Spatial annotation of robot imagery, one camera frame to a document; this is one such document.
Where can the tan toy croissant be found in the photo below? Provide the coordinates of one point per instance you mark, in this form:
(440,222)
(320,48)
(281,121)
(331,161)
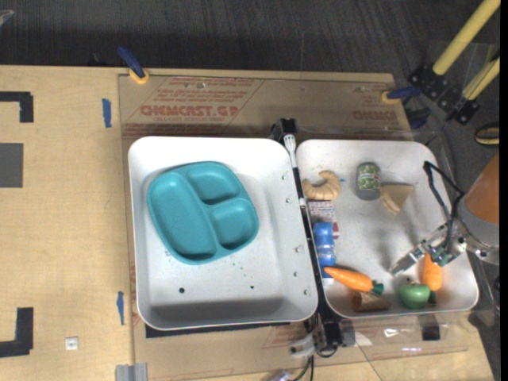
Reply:
(321,189)

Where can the blue divided plate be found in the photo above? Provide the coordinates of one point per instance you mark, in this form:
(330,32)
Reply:
(186,216)

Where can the tan toy pizza slice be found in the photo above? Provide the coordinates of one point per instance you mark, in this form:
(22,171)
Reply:
(399,193)

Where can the brown cardboard board red print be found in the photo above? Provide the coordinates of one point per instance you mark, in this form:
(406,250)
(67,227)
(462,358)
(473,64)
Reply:
(254,105)

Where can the orange toy carrot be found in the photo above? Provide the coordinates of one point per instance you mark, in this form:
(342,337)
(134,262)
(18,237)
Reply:
(432,276)
(351,278)

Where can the white plastic tray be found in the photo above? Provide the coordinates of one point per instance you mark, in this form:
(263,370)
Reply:
(270,276)
(365,236)

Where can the blue plastic bottle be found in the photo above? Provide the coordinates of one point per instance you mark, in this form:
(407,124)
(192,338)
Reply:
(324,244)

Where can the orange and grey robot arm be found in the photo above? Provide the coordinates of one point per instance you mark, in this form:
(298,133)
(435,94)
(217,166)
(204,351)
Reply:
(482,197)

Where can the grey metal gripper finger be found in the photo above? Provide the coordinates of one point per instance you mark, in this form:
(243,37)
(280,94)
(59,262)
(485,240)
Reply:
(405,263)

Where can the small green and white can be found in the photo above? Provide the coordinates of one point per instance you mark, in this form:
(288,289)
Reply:
(368,181)

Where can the brown toy cone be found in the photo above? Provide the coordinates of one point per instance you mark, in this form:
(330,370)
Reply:
(369,302)

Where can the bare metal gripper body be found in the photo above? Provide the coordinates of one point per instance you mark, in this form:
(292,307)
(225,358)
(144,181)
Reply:
(438,242)

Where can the thin black and white rod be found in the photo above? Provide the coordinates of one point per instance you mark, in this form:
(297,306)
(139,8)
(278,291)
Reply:
(297,173)

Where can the green toy apple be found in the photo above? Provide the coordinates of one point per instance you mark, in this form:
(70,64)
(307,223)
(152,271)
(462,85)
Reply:
(413,296)

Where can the red and white carton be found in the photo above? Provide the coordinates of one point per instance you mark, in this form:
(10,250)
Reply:
(321,209)

